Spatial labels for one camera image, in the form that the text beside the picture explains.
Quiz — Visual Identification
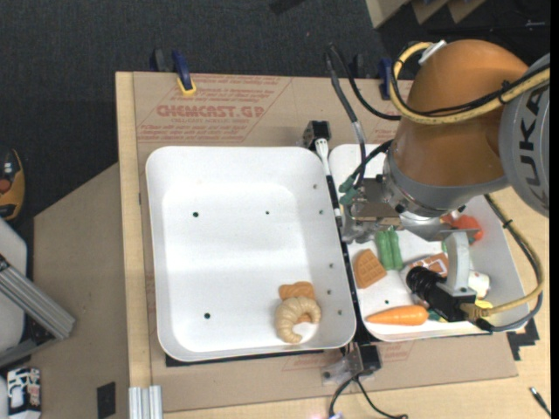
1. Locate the white plastic tray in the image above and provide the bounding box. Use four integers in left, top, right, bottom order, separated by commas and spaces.
327, 143, 532, 343
144, 145, 357, 362

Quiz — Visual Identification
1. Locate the orange carrot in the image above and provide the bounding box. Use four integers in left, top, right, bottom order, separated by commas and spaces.
365, 304, 447, 327

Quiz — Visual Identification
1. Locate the beige croissant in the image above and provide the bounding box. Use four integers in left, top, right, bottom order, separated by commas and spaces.
273, 295, 322, 345

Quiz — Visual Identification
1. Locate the brown cardboard board red print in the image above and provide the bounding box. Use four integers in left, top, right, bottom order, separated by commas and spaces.
132, 71, 521, 413

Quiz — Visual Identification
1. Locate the thin black and white rod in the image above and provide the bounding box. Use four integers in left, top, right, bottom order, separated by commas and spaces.
314, 138, 364, 345

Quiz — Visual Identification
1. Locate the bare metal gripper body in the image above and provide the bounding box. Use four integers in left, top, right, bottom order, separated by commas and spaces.
349, 175, 443, 237

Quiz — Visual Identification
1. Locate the black and white carton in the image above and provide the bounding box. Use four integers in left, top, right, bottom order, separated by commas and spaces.
5, 366, 43, 419

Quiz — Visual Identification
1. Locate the orange bread piece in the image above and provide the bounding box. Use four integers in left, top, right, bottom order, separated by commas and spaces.
278, 280, 316, 303

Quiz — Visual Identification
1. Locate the brown and white toast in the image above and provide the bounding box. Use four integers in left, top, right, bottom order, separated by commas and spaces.
409, 251, 451, 279

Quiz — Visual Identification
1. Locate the orange waffle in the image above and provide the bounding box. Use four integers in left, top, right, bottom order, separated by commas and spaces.
352, 249, 389, 290

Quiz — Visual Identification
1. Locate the orange rounded toy food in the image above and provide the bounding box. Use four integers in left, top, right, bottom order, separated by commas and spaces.
439, 213, 485, 244

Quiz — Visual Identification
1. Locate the white rounded toy food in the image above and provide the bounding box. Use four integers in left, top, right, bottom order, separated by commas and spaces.
467, 270, 492, 301

